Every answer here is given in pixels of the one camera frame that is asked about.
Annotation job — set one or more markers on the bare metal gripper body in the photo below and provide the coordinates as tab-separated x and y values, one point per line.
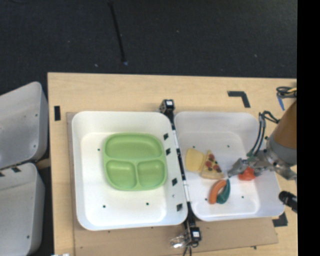
265	160

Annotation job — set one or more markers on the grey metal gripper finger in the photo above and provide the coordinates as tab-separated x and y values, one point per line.
260	170
237	168

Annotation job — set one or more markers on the red toy tomato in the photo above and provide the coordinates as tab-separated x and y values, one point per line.
247	175

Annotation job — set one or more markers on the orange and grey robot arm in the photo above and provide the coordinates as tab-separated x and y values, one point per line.
286	130

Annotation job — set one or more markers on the toy pizza slice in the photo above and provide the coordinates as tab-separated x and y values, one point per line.
212	167

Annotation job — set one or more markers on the dark green toy pepper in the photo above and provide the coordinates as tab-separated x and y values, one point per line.
224	193

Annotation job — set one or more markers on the orange sausage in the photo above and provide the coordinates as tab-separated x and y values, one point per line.
215	191

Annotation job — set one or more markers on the yellow cheese wedge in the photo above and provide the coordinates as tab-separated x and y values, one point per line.
194	160

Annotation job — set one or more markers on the white plastic tray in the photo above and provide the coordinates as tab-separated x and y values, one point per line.
225	125
125	212

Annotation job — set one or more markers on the thin black and white rod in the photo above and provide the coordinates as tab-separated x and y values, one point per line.
180	162

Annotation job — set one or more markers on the green divided plate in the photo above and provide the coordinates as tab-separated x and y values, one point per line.
133	162

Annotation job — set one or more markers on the black cylinder on white bracket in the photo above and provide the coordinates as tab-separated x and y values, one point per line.
288	198

